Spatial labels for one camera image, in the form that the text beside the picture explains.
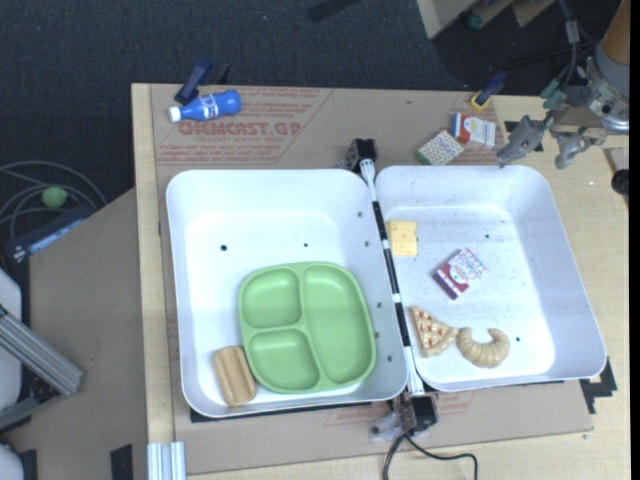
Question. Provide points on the tan bread bun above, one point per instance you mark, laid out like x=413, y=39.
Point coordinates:
x=234, y=375

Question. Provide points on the blue bottle with white cap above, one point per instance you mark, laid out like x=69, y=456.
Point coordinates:
x=215, y=105

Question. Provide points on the lattice pie slice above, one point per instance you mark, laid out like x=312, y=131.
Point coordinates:
x=429, y=335

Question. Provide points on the green and white patterned carton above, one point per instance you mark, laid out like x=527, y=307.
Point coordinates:
x=440, y=147

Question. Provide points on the white plastic tray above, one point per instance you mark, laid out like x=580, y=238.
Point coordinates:
x=210, y=278
x=530, y=248

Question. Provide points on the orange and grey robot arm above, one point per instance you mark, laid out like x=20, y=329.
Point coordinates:
x=616, y=28

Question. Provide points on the red blue and white carton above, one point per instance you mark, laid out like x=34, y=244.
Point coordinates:
x=475, y=131

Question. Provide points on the green ball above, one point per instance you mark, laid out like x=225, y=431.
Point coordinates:
x=54, y=196

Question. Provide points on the green divided plate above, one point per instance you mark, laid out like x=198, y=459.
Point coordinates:
x=330, y=318

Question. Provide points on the black cylinder on white bracket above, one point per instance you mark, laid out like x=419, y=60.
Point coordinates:
x=621, y=181

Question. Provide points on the yellow cheese wedge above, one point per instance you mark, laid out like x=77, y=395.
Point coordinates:
x=403, y=238

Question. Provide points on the thin black and white rod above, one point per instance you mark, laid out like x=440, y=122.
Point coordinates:
x=391, y=268

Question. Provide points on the tan croissant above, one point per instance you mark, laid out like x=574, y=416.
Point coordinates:
x=480, y=353

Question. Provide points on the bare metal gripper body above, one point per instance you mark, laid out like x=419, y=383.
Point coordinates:
x=595, y=110

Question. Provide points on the brown cardboard board red print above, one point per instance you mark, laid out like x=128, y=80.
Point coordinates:
x=310, y=133

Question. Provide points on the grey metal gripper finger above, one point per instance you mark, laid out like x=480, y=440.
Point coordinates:
x=524, y=138
x=568, y=150

